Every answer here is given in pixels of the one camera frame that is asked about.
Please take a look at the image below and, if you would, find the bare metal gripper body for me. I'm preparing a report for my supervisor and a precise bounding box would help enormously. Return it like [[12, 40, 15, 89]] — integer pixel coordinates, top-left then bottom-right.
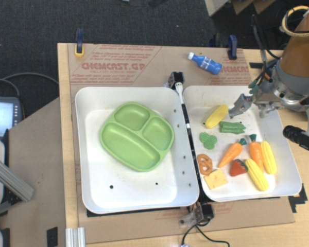
[[251, 80, 309, 112]]

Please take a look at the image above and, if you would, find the yellow corn cob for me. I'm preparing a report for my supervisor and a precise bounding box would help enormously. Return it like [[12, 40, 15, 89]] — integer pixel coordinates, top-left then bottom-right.
[[260, 140, 278, 175], [244, 158, 270, 192], [204, 104, 230, 130]]

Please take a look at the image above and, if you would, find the orange carrot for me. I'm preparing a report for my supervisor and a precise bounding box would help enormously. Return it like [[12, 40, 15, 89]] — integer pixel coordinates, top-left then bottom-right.
[[218, 137, 248, 169], [248, 133, 265, 172]]

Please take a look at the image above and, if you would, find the green lettuce leaf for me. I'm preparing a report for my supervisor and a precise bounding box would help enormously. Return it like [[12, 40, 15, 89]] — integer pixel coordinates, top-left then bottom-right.
[[199, 131, 218, 150]]

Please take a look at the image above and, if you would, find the blue plastic bottle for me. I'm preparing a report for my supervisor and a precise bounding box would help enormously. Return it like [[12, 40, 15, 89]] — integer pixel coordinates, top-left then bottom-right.
[[187, 51, 223, 76]]

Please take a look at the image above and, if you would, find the thin black and white rod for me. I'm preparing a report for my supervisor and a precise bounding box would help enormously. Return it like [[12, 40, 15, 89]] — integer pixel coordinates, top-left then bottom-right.
[[175, 82, 204, 203]]

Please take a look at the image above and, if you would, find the red strawberry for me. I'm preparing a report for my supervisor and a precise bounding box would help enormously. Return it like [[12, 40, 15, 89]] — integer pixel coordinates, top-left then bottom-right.
[[229, 158, 249, 178]]

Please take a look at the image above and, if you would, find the brown pretzel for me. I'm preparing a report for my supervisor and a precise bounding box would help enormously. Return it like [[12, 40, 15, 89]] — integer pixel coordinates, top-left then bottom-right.
[[196, 153, 213, 176]]

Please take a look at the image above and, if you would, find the yellow cheese wedge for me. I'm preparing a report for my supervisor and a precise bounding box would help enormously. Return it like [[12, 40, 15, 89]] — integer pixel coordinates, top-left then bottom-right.
[[203, 168, 229, 190]]

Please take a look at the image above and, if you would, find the white plastic tray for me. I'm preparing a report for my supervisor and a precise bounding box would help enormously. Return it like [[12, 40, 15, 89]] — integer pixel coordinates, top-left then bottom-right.
[[182, 85, 303, 203], [75, 86, 200, 215]]

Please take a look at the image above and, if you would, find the green divided plate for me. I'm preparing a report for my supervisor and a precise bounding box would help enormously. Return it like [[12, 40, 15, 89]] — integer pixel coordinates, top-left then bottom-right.
[[99, 101, 176, 173]]

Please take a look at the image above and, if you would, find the brown cardboard board red print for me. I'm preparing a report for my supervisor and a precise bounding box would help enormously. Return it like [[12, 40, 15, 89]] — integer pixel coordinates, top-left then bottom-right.
[[66, 43, 297, 244]]

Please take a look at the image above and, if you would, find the black cylinder on white bracket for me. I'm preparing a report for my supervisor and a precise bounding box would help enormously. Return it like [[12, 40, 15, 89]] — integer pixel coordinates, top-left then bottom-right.
[[282, 104, 309, 151]]

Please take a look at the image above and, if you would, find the black block with thin wires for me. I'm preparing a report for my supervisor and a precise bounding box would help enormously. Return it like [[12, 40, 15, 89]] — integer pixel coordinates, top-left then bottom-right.
[[179, 203, 215, 228], [167, 71, 185, 89]]

